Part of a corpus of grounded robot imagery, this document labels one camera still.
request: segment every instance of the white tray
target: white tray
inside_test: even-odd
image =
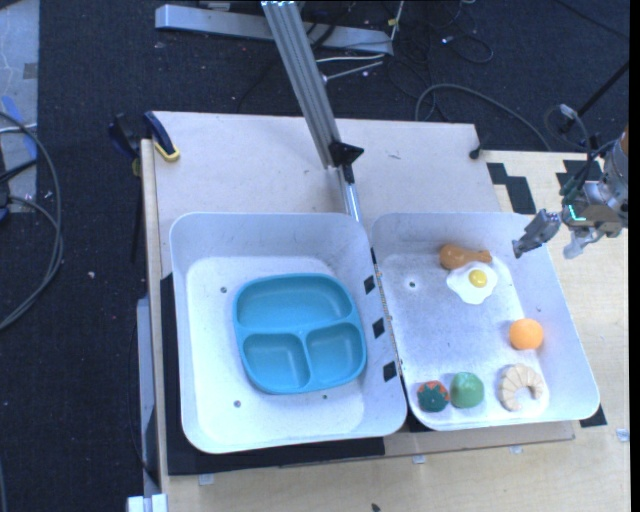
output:
[[[591,368],[567,308],[548,249],[516,259],[512,240],[520,238],[529,218],[513,213],[388,214],[372,227],[381,282],[401,359],[408,402],[415,416],[434,430],[566,421],[593,415],[600,403]],[[488,249],[498,284],[480,305],[464,303],[446,285],[440,265],[446,243]],[[511,322],[530,317],[545,332],[536,350],[515,350]],[[539,372],[547,386],[540,400],[518,392],[523,404],[507,411],[497,398],[501,370],[524,363]],[[469,371],[485,386],[485,400],[460,409],[448,405],[424,412],[417,388],[440,380],[449,389],[457,372]]]
[[[364,228],[341,213],[189,213],[170,232],[178,330],[182,427],[207,453],[378,437],[398,430],[407,403],[395,368]],[[297,395],[259,391],[248,379],[235,339],[237,290],[260,277],[321,272],[339,279],[360,313],[364,371],[348,384]]]

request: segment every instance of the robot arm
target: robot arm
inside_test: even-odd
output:
[[[598,181],[587,181],[593,159],[604,158],[603,174]],[[603,236],[618,236],[628,228],[629,197],[629,125],[619,139],[589,156],[585,167],[560,190],[562,210],[540,210],[525,228],[525,234],[513,241],[516,258],[540,247],[553,238],[565,224],[571,231],[571,243],[564,248],[565,258],[582,254],[587,244]]]

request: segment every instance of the egg white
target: egg white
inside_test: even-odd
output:
[[[487,276],[487,284],[482,288],[474,286],[469,281],[469,274],[473,270],[480,270]],[[493,293],[496,284],[498,284],[498,275],[489,265],[479,261],[472,261],[453,269],[447,275],[447,286],[467,304],[482,304]]]

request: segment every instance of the fried egg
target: fried egg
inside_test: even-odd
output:
[[[447,286],[467,304],[482,304],[498,284],[498,275],[485,263],[472,261],[449,272]]]

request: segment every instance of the blue tape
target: blue tape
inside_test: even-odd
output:
[[[13,98],[11,96],[3,96],[2,104],[4,105],[7,114],[13,117],[16,121],[20,121],[24,124],[22,116],[20,115],[20,110],[18,109],[18,106],[16,105],[15,101],[13,101]],[[24,147],[27,148],[27,151],[29,152],[31,158],[35,160],[38,157],[38,146],[36,146],[36,143],[33,141],[33,139],[25,134],[22,143],[24,144]]]

